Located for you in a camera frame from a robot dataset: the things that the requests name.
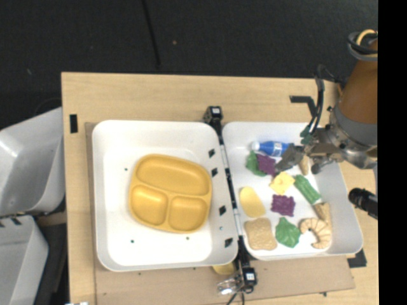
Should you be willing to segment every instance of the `yellow plate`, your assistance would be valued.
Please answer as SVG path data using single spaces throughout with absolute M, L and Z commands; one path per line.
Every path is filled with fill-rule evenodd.
M 185 159 L 150 154 L 136 164 L 129 190 L 129 208 L 149 227 L 191 233 L 206 222 L 212 181 L 206 169 Z

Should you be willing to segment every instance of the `toy water bottle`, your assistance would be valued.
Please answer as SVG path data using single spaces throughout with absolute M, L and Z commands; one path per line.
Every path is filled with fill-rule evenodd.
M 269 156 L 281 157 L 284 154 L 284 151 L 287 150 L 289 144 L 284 142 L 277 141 L 266 141 L 266 142 L 257 142 L 252 143 L 252 150 L 254 151 L 263 151 Z

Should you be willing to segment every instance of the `white tray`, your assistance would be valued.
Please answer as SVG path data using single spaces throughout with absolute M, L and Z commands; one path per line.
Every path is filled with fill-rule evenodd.
M 112 271 L 190 268 L 231 262 L 237 229 L 215 131 L 204 123 L 103 121 L 92 133 L 95 237 L 101 263 Z M 128 188 L 137 161 L 165 154 L 202 165 L 212 173 L 209 218 L 199 231 L 179 234 L 143 226 L 128 209 Z M 226 212 L 220 215 L 219 208 Z M 225 247 L 225 241 L 233 239 Z
M 239 203 L 239 192 L 245 186 L 251 186 L 261 198 L 266 208 L 266 215 L 272 222 L 273 233 L 279 223 L 281 215 L 270 211 L 274 191 L 268 186 L 271 176 L 258 177 L 245 167 L 246 158 L 251 150 L 253 141 L 264 142 L 274 140 L 286 143 L 300 144 L 300 132 L 307 123 L 260 123 L 260 122 L 233 122 L 225 125 L 223 129 L 224 144 L 230 166 L 233 188 L 240 212 L 240 222 L 244 225 L 247 220 L 253 220 L 246 216 Z M 288 174 L 300 174 L 298 166 L 286 171 Z M 328 249 L 317 250 L 311 246 L 315 242 L 312 232 L 306 232 L 300 236 L 299 243 L 294 247 L 286 247 L 278 244 L 272 251 L 253 250 L 250 248 L 247 236 L 244 232 L 244 241 L 249 253 L 260 260 L 269 261 L 292 257 L 306 257 L 313 255 L 340 255 L 354 254 L 362 248 L 363 240 L 359 223 L 355 216 L 354 208 L 347 198 L 347 188 L 343 180 L 340 167 L 337 163 L 325 166 L 322 172 L 313 175 L 311 172 L 306 176 L 310 183 L 318 190 L 322 199 L 318 202 L 328 202 L 331 206 L 333 222 L 333 238 Z M 303 218 L 316 217 L 316 214 L 308 201 L 294 187 L 287 190 L 286 195 L 293 196 L 296 202 L 294 217 L 285 216 L 286 219 L 298 225 Z

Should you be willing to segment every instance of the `purple toy food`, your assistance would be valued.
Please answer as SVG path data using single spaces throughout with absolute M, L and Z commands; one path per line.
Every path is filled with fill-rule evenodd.
M 295 202 L 292 196 L 279 196 L 277 194 L 273 195 L 272 208 L 271 211 L 278 212 L 283 216 L 294 217 L 294 207 Z
M 257 154 L 256 157 L 259 165 L 259 170 L 264 173 L 270 174 L 271 176 L 275 176 L 275 159 L 262 154 Z

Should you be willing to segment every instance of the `yellow object under tray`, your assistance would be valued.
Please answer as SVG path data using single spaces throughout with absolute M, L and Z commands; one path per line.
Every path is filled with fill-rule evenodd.
M 150 154 L 134 168 L 129 207 L 144 225 L 173 233 L 197 231 L 208 218 L 211 199 L 210 176 L 192 161 Z

